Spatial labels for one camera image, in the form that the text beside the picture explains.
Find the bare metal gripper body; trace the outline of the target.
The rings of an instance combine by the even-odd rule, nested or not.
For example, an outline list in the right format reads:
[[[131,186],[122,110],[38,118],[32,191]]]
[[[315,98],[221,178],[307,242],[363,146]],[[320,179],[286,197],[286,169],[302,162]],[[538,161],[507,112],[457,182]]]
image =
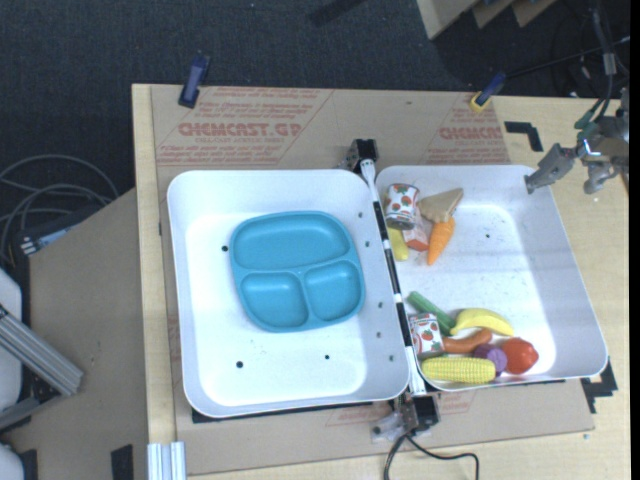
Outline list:
[[[597,122],[577,126],[577,156],[583,162],[608,163],[629,167],[629,120],[605,116]]]

